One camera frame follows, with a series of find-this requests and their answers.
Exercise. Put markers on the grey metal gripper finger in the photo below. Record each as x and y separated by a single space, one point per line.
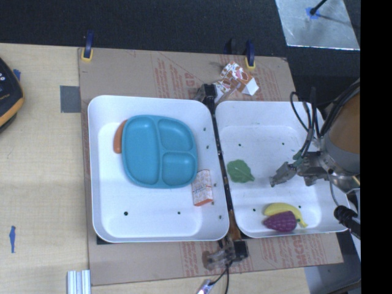
312 181
283 173

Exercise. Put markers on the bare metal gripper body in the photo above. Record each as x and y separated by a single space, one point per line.
312 165

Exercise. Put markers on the yellow banana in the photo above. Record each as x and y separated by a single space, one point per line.
280 208

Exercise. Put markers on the white plastic tray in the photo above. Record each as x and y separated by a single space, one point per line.
153 216
263 139

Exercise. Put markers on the green lettuce leaf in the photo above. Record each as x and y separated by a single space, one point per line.
239 171

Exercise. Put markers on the purple grapes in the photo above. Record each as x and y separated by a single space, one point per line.
280 222

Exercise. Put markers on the thin black and white rod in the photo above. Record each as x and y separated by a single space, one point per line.
219 152

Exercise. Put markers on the small orange and white carton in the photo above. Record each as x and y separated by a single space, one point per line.
202 188

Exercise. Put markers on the white carton with brown print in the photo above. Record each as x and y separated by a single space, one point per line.
237 78

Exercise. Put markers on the blue divided plate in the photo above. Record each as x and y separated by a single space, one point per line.
153 152

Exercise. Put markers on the orange sausage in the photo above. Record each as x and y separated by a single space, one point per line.
117 141

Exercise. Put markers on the brown cardboard board red print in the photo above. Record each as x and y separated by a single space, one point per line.
128 72

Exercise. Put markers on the black cylinder on white bracket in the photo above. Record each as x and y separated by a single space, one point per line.
344 214

